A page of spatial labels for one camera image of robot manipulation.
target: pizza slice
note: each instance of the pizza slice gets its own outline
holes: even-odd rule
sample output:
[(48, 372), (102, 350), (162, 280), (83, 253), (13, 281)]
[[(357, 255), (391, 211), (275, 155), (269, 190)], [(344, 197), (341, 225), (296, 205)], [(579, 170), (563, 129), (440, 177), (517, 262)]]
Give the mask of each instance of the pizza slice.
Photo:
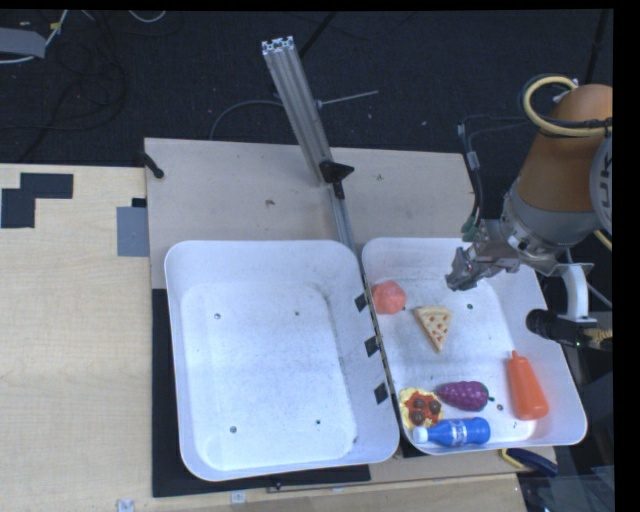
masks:
[(436, 352), (441, 352), (447, 339), (453, 311), (446, 306), (421, 306), (413, 314)]

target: white bottle cap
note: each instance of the white bottle cap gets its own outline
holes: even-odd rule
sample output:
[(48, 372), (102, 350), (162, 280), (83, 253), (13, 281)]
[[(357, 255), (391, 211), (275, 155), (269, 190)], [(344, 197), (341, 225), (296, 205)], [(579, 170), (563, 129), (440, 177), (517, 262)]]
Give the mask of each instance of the white bottle cap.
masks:
[(413, 429), (413, 441), (416, 444), (426, 443), (429, 440), (429, 432), (426, 427), (416, 427)]

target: toy pizza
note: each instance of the toy pizza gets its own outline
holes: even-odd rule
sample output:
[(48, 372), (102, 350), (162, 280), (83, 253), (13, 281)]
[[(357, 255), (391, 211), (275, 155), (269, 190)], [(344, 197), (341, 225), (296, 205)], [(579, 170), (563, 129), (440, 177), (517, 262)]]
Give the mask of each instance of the toy pizza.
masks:
[(446, 306), (421, 306), (413, 310), (413, 315), (434, 350), (441, 352), (447, 339), (453, 311)]
[(403, 389), (398, 396), (398, 402), (402, 423), (409, 430), (415, 427), (432, 427), (444, 414), (438, 397), (421, 388)]

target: wooden table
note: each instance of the wooden table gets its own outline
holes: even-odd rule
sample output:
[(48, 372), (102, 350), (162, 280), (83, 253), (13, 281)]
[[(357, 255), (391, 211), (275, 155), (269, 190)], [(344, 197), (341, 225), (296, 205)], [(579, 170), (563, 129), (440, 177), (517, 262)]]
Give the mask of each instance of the wooden table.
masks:
[[(187, 141), (148, 142), (148, 151), (167, 173), (163, 185), (176, 182), (171, 174), (176, 168), (166, 155), (171, 153), (177, 160), (181, 153), (176, 146), (184, 151), (185, 145), (189, 150), (193, 146)], [(204, 155), (203, 161), (208, 152), (218, 155), (210, 163), (214, 168), (250, 158), (275, 162), (278, 154), (294, 167), (303, 162), (301, 153), (289, 146), (194, 145), (193, 154)], [(418, 236), (429, 236), (434, 229), (440, 230), (438, 236), (455, 236), (451, 232), (458, 231), (468, 214), (472, 196), (459, 155), (338, 149), (334, 157), (337, 161), (348, 157), (356, 172), (365, 167), (359, 179), (373, 185), (396, 182), (392, 163), (395, 169), (409, 169), (406, 172), (440, 175), (423, 178), (432, 184), (451, 176), (463, 184), (464, 188), (452, 192), (466, 198), (457, 217), (445, 218), (436, 205), (427, 204), (431, 214), (442, 219), (411, 221), (407, 215), (412, 213), (405, 206), (405, 218), (411, 222), (400, 229), (404, 234), (410, 236), (414, 229), (407, 226), (422, 226)], [(516, 469), (494, 451), (411, 459), (398, 454), (372, 465), (372, 479), (365, 484), (251, 489), (244, 492), (242, 507), (231, 504), (232, 498), (239, 497), (231, 492), (153, 498), (150, 290), (158, 271), (152, 263), (158, 257), (154, 249), (161, 252), (154, 228), (162, 225), (162, 215), (153, 216), (161, 201), (158, 193), (150, 192), (160, 183), (152, 182), (149, 171), (141, 168), (0, 165), (0, 188), (19, 188), (22, 173), (72, 174), (73, 198), (36, 199), (33, 228), (0, 229), (1, 510), (110, 511), (117, 510), (118, 500), (127, 499), (133, 500), (136, 511), (406, 512), (425, 510), (425, 503), (451, 511), (526, 510)], [(351, 185), (356, 183), (346, 187), (347, 197), (353, 198), (349, 207), (356, 241), (361, 243), (375, 236), (361, 226), (376, 213), (375, 208), (364, 217), (355, 213), (358, 193)], [(260, 198), (263, 215), (256, 222), (265, 222), (259, 217), (264, 218), (266, 210), (273, 214), (274, 208), (287, 202), (292, 208), (298, 204), (296, 192), (290, 192), (291, 198), (276, 189), (271, 191), (277, 193), (273, 197), (262, 197), (269, 191), (259, 192), (259, 196), (242, 196), (245, 202)], [(149, 198), (150, 239), (158, 243), (152, 243), (151, 257), (119, 256), (117, 210), (130, 207), (133, 198), (145, 197)], [(265, 203), (267, 199), (275, 204)], [(233, 224), (224, 219), (200, 222), (207, 223), (225, 229)], [(316, 226), (330, 229), (322, 223)], [(399, 230), (381, 226), (390, 236)], [(307, 228), (309, 237), (316, 236)], [(165, 231), (165, 241), (175, 235), (170, 231)], [(156, 276), (157, 283), (162, 285), (161, 277)], [(555, 457), (551, 447), (535, 451)]]

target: blue bottle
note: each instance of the blue bottle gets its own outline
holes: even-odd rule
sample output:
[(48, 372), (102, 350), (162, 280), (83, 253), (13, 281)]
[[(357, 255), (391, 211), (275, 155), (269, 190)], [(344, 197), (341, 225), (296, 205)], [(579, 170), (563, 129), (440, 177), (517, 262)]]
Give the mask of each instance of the blue bottle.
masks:
[(431, 441), (442, 446), (456, 447), (484, 444), (490, 437), (491, 427), (487, 420), (480, 417), (442, 420), (431, 428), (413, 429), (413, 440), (416, 444)]

